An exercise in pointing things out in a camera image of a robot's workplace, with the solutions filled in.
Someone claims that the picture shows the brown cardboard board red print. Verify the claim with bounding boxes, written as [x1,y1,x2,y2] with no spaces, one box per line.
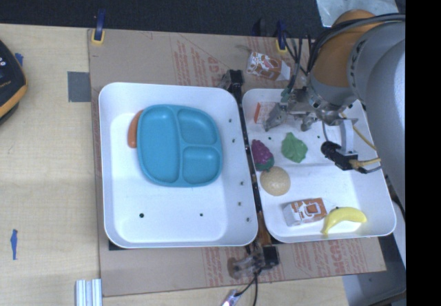
[87,28,388,298]

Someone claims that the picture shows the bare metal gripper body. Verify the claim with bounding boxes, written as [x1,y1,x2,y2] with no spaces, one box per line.
[283,86,345,125]

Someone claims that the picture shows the beige round biscuit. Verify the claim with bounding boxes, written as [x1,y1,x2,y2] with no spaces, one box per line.
[259,165,291,197]

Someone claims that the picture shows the black block with thin wires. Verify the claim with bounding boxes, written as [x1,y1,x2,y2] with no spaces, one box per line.
[224,69,246,92]
[255,245,280,270]

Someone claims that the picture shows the small orange and white carton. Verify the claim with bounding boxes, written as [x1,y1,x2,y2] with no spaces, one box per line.
[253,101,277,125]

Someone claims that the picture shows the white plastic tray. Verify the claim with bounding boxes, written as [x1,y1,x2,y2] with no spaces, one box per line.
[241,88,398,244]
[98,81,259,249]

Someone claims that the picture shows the green lettuce leaf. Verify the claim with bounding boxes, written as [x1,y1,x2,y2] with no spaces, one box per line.
[280,132,309,165]

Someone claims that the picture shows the blue divided plate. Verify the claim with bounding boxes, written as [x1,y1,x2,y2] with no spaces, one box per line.
[136,103,225,189]

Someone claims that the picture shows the purple grapes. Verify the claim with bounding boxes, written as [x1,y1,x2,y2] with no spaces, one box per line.
[250,139,276,172]

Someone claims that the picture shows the yellow banana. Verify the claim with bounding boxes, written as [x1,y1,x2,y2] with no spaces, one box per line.
[320,206,369,236]

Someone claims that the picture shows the black cylinder on white bracket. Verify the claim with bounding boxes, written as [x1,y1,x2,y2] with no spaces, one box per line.
[320,118,361,172]

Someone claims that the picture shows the orange sausage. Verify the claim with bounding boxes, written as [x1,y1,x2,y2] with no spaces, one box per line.
[127,109,145,150]

